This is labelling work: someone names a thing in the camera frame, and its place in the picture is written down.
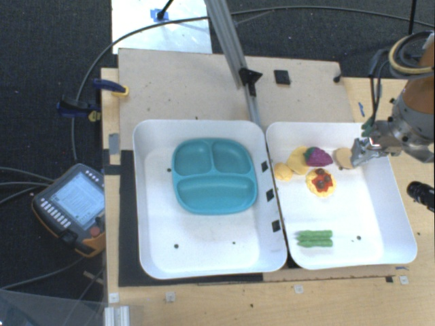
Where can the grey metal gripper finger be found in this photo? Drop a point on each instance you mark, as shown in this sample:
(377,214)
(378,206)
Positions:
(357,155)
(369,152)

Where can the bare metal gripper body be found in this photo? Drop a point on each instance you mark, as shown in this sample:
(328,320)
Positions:
(387,141)

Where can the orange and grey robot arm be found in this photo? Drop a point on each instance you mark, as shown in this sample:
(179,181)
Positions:
(418,93)

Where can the tan biscuit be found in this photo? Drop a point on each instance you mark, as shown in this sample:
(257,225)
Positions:
(342,157)

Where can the purple grapes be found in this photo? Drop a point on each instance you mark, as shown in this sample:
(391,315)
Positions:
(318,157)

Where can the yellow pasta with meatballs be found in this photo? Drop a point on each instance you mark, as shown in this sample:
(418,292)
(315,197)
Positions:
(321,183)

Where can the yellow round chip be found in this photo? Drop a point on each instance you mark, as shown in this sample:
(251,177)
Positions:
(296,161)

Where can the white plastic tray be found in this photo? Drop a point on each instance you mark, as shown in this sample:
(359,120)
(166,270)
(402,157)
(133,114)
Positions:
(360,222)
(204,243)

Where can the small yellow bread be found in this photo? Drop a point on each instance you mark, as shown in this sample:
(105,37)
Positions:
(283,172)

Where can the green asparagus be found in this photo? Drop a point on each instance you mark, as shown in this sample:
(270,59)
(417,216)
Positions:
(314,238)

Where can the black block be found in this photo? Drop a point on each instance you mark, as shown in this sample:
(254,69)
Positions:
(282,77)

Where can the blue divided plate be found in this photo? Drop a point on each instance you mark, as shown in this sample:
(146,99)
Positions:
(214,189)

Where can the pale wood board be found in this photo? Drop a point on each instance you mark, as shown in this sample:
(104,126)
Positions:
(190,87)

